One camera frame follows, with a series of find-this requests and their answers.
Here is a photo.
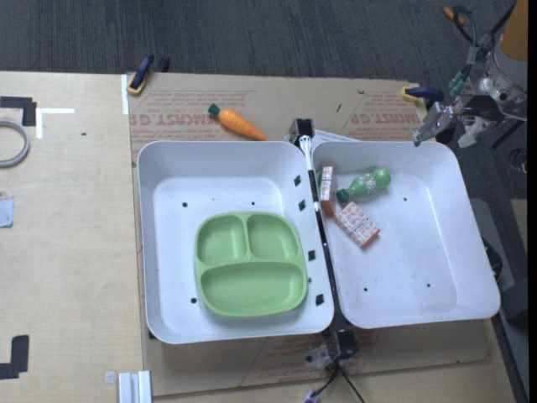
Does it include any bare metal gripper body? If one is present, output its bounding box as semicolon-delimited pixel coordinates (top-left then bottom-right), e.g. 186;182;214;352
451;70;529;122

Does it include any green bottle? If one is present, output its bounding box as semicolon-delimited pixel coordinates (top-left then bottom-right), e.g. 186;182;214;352
335;166;393;204

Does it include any white paper sheet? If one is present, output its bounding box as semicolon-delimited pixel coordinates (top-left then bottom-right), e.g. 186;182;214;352
312;128;362;144

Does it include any small orange and white carton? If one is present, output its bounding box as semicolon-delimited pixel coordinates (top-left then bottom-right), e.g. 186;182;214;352
318;165;337;218

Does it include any white plastic tray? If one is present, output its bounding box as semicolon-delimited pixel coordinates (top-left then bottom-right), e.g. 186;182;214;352
136;139;336;346
311;140;502;330

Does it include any thin black and white rod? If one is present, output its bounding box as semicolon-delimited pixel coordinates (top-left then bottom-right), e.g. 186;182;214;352
299;135;343;332

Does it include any orange carrot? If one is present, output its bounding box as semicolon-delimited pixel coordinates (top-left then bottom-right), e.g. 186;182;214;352
206;102;269;143

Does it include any green divided plate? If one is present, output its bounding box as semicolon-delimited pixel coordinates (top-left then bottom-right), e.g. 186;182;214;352
193;210;310;319

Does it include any brown cardboard board red print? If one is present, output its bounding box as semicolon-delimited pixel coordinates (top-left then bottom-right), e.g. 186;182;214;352
127;71;493;398

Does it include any black cylinder on white bracket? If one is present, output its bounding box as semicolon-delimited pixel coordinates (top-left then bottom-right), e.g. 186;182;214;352
508;148;529;175

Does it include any black block with thin wires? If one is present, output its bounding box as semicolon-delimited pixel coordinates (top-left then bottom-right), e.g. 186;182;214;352
303;328;361;369
287;118;315;144

